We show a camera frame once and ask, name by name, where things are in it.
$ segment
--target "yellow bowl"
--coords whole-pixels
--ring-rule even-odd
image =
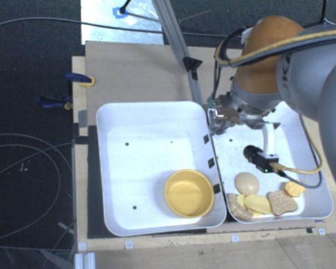
[[[207,214],[214,203],[213,186],[209,179],[191,169],[173,173],[166,182],[164,195],[172,211],[186,218]]]

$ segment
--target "blue tape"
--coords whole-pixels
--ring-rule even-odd
[[[119,12],[119,9],[120,9],[120,7],[114,7],[114,8],[112,8],[112,13],[113,13],[113,15],[114,15],[117,19],[124,19],[124,18],[128,17],[127,14],[121,14],[121,13]]]

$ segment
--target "wooden table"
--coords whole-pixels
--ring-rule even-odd
[[[204,61],[198,77],[203,100],[207,100],[212,90],[214,49],[190,47],[189,51],[193,58]],[[232,50],[231,54],[239,55],[240,51]],[[73,83],[73,120],[82,140],[88,126],[95,125],[97,109],[105,103],[191,99],[187,77],[178,69],[168,46],[88,42],[86,56],[73,57],[72,71],[94,73],[96,79],[93,88]],[[218,94],[229,90],[227,77],[232,75],[233,69],[223,70]],[[309,120],[308,126],[323,152],[317,123]],[[87,144],[75,144],[77,249],[80,253],[96,252],[97,268],[336,268],[336,183],[326,162],[323,172],[334,211],[324,220],[260,225],[231,222],[206,234],[89,239],[87,157]],[[239,242],[232,242],[235,237]],[[133,242],[134,248],[126,249],[126,242]]]

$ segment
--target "yellow cable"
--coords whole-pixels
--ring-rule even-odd
[[[231,59],[229,62],[223,59],[219,58],[219,53],[220,53],[220,49],[222,47],[222,43],[220,43],[220,45],[217,47],[214,58],[215,60],[221,64],[221,65],[229,65],[232,63],[236,63],[236,62],[240,62],[241,60],[250,58],[252,56],[255,56],[257,54],[261,54],[264,52],[267,52],[269,50],[273,50],[273,49],[277,49],[277,48],[281,48],[283,46],[286,46],[288,44],[292,44],[292,43],[296,43],[296,42],[301,42],[301,41],[306,41],[306,40],[311,40],[311,39],[315,39],[315,38],[322,38],[322,37],[327,37],[327,36],[335,36],[336,35],[336,30],[330,30],[330,31],[325,31],[325,32],[318,32],[318,33],[312,33],[312,34],[306,34],[306,35],[301,35],[301,36],[297,36],[297,37],[293,37],[293,38],[289,38],[286,40],[282,40],[279,42],[276,42],[274,44],[268,45],[264,48],[261,48],[259,50],[256,50],[254,52],[251,52],[249,54],[240,56],[238,58],[235,59]]]
[[[316,145],[314,144],[314,141],[312,140],[312,138],[310,136],[310,132],[307,129],[307,125],[306,125],[306,122],[305,122],[304,118],[302,118],[302,122],[304,124],[304,127],[306,128],[307,136],[309,137],[311,145],[312,145],[313,149],[315,150],[316,155],[318,156],[319,166],[316,169],[313,169],[313,170],[301,170],[301,169],[295,169],[295,168],[288,168],[288,167],[286,167],[286,166],[284,166],[284,165],[282,165],[280,163],[270,163],[270,166],[273,169],[275,169],[277,171],[279,171],[279,170],[281,170],[281,171],[284,171],[284,170],[286,170],[286,171],[292,171],[294,173],[301,173],[301,174],[313,174],[313,173],[319,172],[322,169],[322,167],[323,167],[323,160],[321,158],[321,155],[320,155],[318,149],[316,148]]]

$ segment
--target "black bracket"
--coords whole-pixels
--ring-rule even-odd
[[[197,69],[203,63],[201,60],[193,59],[191,57],[183,58],[184,67],[187,72],[192,72],[192,78],[198,80]]]

